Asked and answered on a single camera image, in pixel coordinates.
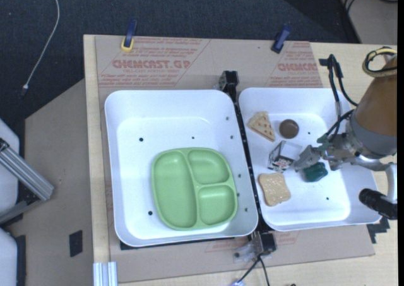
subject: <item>small box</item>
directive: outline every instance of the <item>small box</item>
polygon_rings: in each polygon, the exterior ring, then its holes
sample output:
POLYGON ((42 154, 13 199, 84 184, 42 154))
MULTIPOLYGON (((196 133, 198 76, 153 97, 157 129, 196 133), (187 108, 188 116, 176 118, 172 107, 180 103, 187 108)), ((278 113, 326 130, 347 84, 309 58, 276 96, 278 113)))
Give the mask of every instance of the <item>small box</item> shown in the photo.
POLYGON ((270 153, 268 168, 284 172, 298 159, 301 150, 301 146, 282 140, 270 153))

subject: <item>black fabric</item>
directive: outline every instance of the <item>black fabric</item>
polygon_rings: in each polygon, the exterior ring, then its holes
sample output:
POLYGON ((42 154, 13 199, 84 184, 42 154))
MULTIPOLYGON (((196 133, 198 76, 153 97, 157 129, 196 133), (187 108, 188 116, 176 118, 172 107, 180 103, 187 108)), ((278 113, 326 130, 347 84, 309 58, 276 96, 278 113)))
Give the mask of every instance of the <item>black fabric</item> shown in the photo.
POLYGON ((84 77, 83 35, 124 35, 132 18, 138 35, 273 40, 284 24, 288 40, 355 42, 340 19, 340 0, 0 0, 0 118, 11 128, 84 77))

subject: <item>green plate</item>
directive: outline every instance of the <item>green plate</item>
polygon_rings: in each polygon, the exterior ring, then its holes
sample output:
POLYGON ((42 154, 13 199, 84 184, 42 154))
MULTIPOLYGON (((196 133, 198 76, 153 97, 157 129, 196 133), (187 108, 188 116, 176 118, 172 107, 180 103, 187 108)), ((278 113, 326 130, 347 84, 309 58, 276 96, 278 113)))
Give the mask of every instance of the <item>green plate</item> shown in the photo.
POLYGON ((196 230, 230 221, 237 193, 229 164, 209 148, 180 148, 158 154, 151 167, 157 212, 169 227, 196 230))

